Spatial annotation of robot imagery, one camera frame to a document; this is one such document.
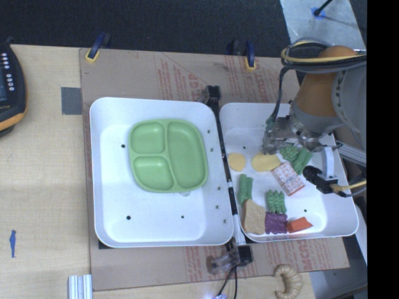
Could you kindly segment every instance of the cardboard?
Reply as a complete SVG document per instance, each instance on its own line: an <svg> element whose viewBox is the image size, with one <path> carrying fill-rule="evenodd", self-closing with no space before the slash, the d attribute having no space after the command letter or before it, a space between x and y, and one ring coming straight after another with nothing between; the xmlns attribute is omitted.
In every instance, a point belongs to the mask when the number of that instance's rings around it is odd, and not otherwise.
<svg viewBox="0 0 399 299"><path fill-rule="evenodd" d="M197 101L207 85L219 85L221 105L229 102L274 103L279 87L280 59L256 58L248 71L244 57L101 49L88 63L80 50L82 114L89 205L90 260L95 291L223 280L212 275L207 262L226 253L225 246L110 249L94 231L89 109L101 97ZM299 88L294 71L286 73L282 102L293 100ZM349 261L342 238L251 244L254 262L239 278L272 275L288 263L298 272L346 268Z"/></svg>

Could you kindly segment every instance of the wooden table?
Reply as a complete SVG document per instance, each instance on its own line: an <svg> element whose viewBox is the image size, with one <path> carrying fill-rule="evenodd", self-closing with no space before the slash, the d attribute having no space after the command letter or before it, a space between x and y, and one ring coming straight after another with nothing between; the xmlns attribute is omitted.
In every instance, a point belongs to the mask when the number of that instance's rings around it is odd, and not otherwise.
<svg viewBox="0 0 399 299"><path fill-rule="evenodd" d="M63 115L61 88L80 87L79 49L12 45L29 87L26 117L0 138L0 298L68 298L90 274L81 115ZM16 231L15 257L9 238ZM308 273L298 298L315 298ZM94 292L93 298L213 298L223 281ZM275 298L281 279L238 280L238 298ZM232 298L234 280L224 289Z"/></svg>

